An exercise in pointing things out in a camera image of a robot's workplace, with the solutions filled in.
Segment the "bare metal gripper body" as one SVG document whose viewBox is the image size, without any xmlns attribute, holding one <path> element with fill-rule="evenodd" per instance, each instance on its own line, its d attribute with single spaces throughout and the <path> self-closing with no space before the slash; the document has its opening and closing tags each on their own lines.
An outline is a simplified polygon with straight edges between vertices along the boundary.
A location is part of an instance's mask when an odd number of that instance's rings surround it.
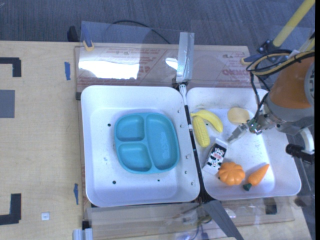
<svg viewBox="0 0 320 240">
<path fill-rule="evenodd" d="M 248 130 L 253 134 L 261 134 L 265 130 L 275 128 L 279 132 L 286 133 L 290 123 L 280 120 L 270 113 L 259 114 L 247 122 Z"/>
</svg>

